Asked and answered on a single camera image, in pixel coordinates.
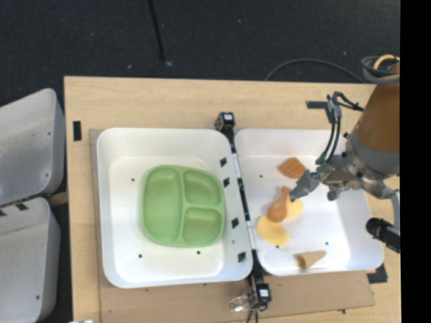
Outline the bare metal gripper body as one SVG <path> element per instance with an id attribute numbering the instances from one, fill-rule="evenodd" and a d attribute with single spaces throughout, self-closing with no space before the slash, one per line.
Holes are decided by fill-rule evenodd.
<path id="1" fill-rule="evenodd" d="M 347 190 L 364 190 L 376 199 L 391 199 L 393 189 L 385 184 L 389 175 L 369 168 L 358 156 L 342 153 L 317 167 L 322 184 L 328 186 L 327 198 L 334 201 Z"/>

